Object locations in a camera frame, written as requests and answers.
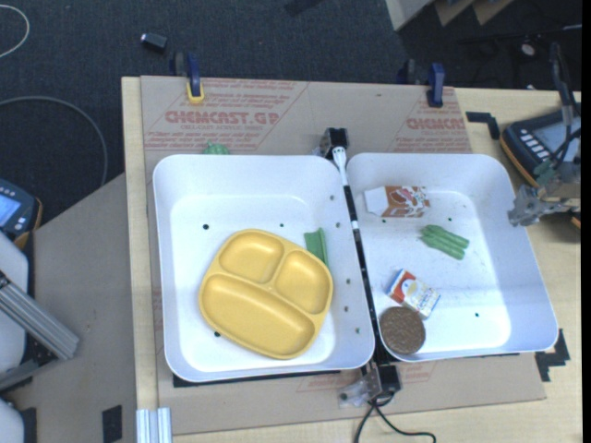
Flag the green beans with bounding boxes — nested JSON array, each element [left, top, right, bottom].
[[418, 223, 471, 262]]

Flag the green broccoli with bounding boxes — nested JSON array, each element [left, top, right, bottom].
[[201, 140, 232, 157]]

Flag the brown round biscuit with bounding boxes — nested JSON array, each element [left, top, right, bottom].
[[379, 305, 427, 356]]

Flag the thin black and white rod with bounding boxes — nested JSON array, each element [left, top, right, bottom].
[[332, 147, 385, 365]]

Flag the yellow divided plate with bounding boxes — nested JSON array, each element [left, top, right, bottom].
[[198, 228, 335, 361]]

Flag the white plastic tray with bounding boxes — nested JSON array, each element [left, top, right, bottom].
[[344, 151, 561, 365], [151, 153, 376, 383]]

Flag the green celery stick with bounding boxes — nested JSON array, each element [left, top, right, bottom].
[[303, 227, 331, 268]]

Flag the brown cardboard board red print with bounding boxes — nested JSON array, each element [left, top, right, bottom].
[[139, 75, 549, 436]]

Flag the small orange and white carton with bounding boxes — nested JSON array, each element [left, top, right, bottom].
[[385, 268, 441, 320]]

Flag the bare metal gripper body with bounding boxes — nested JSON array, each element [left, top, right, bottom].
[[537, 180, 583, 217]]

